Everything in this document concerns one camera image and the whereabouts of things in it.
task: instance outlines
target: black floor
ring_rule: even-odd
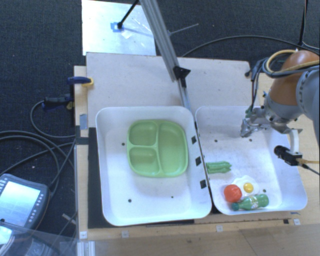
[[[259,35],[296,44],[300,39],[305,3],[303,0],[158,2],[169,31],[199,23],[199,26],[172,35],[178,56],[203,43],[230,36]],[[320,0],[309,1],[303,40],[315,47],[319,47],[319,10]],[[293,49],[294,46],[270,39],[236,38],[212,43],[188,57],[244,60],[254,64],[287,48]],[[36,133],[29,118],[31,108],[44,97],[69,93],[66,79],[73,75],[73,66],[85,64],[80,0],[1,0],[0,132],[18,130]],[[37,108],[34,121],[41,130],[51,135],[75,133],[72,112],[65,108],[49,113]],[[0,172],[44,150],[43,145],[28,138],[1,139],[17,135],[16,132],[0,135]],[[73,141],[72,138],[51,140],[57,144]],[[57,156],[62,165],[64,158],[59,154]],[[56,164],[48,153],[10,171],[18,177],[47,185],[56,172]],[[72,216],[75,213],[74,189],[74,171],[67,164],[39,230],[59,234],[67,222],[62,214]],[[71,236],[73,233],[74,226],[69,225],[62,234]]]

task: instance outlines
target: white tray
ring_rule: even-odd
[[[227,161],[227,173],[209,174],[210,189],[216,208],[226,215],[273,211],[296,211],[307,204],[307,195],[296,166],[289,166],[274,154],[274,148],[289,148],[286,135],[270,129],[247,138],[240,137],[242,119],[248,107],[204,106],[196,112],[199,140],[204,161]],[[269,205],[256,210],[233,211],[225,201],[224,189],[235,178],[249,175],[259,184],[260,193],[269,198]]]
[[[162,119],[179,124],[188,145],[188,167],[177,177],[154,178],[136,174],[127,159],[127,133],[138,120]],[[212,201],[192,114],[181,106],[107,107],[96,115],[102,211],[115,226],[203,218]]]

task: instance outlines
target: toy fried egg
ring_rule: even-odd
[[[232,184],[235,184],[240,188],[242,192],[241,200],[244,199],[244,197],[254,196],[258,194],[260,190],[259,185],[255,181],[255,179],[248,175],[244,175],[241,178],[236,178],[232,182]]]

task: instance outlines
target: bottle label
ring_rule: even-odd
[[[255,196],[249,196],[250,208],[251,210],[257,209],[259,207],[258,199]]]

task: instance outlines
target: table surface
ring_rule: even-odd
[[[116,60],[121,64],[122,70],[127,68],[125,75],[119,68],[111,67],[109,70],[97,68],[97,63],[103,68],[112,65]],[[251,82],[244,76],[249,70],[248,63],[193,58],[179,58],[179,62],[181,67],[191,69],[186,81],[193,114],[201,106],[246,106],[251,103]],[[100,78],[94,80],[92,88],[75,85],[76,126],[80,125],[80,115],[88,114],[88,126],[94,127],[95,113],[104,107],[137,106],[137,104],[150,106],[150,101],[140,100],[145,99],[149,91],[158,99],[167,96],[169,100],[163,105],[180,104],[178,87],[172,85],[161,57],[92,53],[87,57],[87,67],[74,67],[75,76],[88,75],[95,79],[96,72],[103,72],[107,77],[105,80],[107,82],[103,81],[103,89],[100,86],[102,83]],[[127,88],[128,91],[125,92],[127,95],[132,95],[131,99],[123,97],[126,83],[135,85],[135,89]],[[271,78],[264,74],[260,75],[258,90],[260,102],[263,100],[262,92],[267,92],[271,84]],[[101,103],[101,99],[92,97],[94,90],[97,90],[102,98],[106,96],[103,91],[110,93],[112,90],[112,99],[103,100]],[[144,92],[143,95],[134,94],[141,91]],[[161,100],[152,101],[155,106],[162,104]],[[307,117],[301,116],[292,127],[303,129],[299,136],[303,158],[319,159],[319,147],[312,122]],[[88,130],[81,130],[80,135],[88,137]],[[310,167],[319,171],[317,164],[310,164]],[[110,255],[141,255],[141,252],[149,255],[163,255],[169,252],[171,255],[213,255],[213,252],[215,255],[270,255],[271,252],[273,255],[279,255],[279,252],[282,255],[299,255],[298,252],[313,255],[311,252],[317,252],[320,247],[317,239],[320,227],[319,177],[302,168],[299,168],[299,172],[308,203],[305,209],[297,212],[265,212],[234,216],[210,214],[189,225],[139,225],[88,229],[88,145],[77,145],[78,235],[80,239],[96,241],[97,255],[106,255],[106,251]]]

